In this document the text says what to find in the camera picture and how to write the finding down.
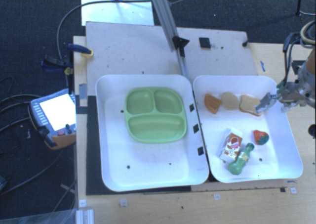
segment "toy bottle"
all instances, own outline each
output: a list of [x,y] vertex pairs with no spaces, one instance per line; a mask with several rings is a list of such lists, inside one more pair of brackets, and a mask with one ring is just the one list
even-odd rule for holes
[[229,164],[228,170],[233,175],[239,175],[242,172],[243,167],[246,166],[249,158],[250,152],[255,148],[252,143],[248,143],[246,148],[238,154],[235,161]]

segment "black square marker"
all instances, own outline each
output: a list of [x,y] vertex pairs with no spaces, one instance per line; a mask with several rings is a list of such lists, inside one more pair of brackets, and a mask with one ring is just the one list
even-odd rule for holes
[[199,45],[201,48],[211,48],[209,38],[199,38]]

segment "black floor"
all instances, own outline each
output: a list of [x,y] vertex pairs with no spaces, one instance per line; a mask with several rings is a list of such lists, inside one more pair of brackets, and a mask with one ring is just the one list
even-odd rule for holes
[[[43,72],[45,55],[58,58],[56,31],[63,16],[80,0],[0,0],[0,100],[17,94],[46,96],[66,87],[60,73]],[[250,42],[282,43],[315,16],[295,16],[297,0],[184,0],[171,6],[177,26],[246,31]],[[302,0],[301,9],[315,12],[315,0]],[[61,30],[62,55],[72,36],[84,35],[80,11]],[[30,101],[29,97],[18,98]],[[15,118],[25,118],[25,105],[1,110],[18,101],[0,102],[0,129]],[[49,166],[61,153],[48,149],[30,122],[0,133],[0,176],[9,180],[2,191],[28,180]],[[49,213],[74,181],[74,149],[64,149],[54,165],[35,180],[0,196],[0,220]],[[72,207],[69,193],[57,211]]]

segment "bread slice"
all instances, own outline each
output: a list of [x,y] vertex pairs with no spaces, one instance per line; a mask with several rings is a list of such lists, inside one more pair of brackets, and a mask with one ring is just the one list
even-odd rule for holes
[[255,106],[257,106],[259,104],[260,104],[259,99],[255,98],[255,97],[248,96],[248,95],[242,95],[239,110],[242,112],[247,112],[247,113],[250,113],[252,115],[259,117],[259,116],[261,116],[262,112],[257,114],[256,109],[255,109]]
[[204,104],[211,113],[216,114],[219,106],[221,105],[221,100],[210,94],[206,94]]
[[236,110],[239,107],[238,98],[230,92],[222,94],[221,99],[222,105],[226,110]]

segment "bottle cap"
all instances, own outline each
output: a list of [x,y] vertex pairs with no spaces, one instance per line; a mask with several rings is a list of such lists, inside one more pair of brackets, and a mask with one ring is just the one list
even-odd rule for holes
[[248,144],[246,145],[246,147],[250,147],[252,150],[255,148],[254,144],[252,144],[252,143],[248,143]]

